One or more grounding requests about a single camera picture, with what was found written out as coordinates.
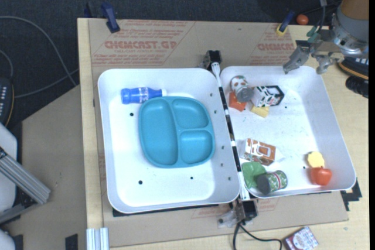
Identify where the red and white packet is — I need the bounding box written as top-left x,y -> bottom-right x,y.
284,226 -> 320,250

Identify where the blue divided plate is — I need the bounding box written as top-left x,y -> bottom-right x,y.
138,95 -> 216,169

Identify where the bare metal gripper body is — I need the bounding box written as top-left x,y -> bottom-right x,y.
295,26 -> 369,59

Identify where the yellow cube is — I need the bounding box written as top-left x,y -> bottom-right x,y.
250,105 -> 271,119

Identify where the red and white can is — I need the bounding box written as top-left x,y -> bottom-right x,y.
230,75 -> 254,104

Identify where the orange and white carton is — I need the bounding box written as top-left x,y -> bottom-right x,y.
239,138 -> 286,167

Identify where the green can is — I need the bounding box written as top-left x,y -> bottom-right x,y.
256,170 -> 288,195

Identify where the blue plastic bottle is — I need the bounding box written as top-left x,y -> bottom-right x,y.
120,86 -> 168,105

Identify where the orange toy pepper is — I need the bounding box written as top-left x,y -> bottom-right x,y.
309,167 -> 333,186

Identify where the yellow toy biscuit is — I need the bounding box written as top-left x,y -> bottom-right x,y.
307,150 -> 325,169

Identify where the brown cardboard board red print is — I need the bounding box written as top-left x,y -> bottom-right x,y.
87,19 -> 350,239

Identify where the white carton black green print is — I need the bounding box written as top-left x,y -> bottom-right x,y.
251,85 -> 285,108

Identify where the white plastic tray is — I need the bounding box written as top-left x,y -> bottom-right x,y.
219,65 -> 357,199
97,68 -> 241,214

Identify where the thin black and white rod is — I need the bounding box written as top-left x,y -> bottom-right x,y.
211,62 -> 246,200

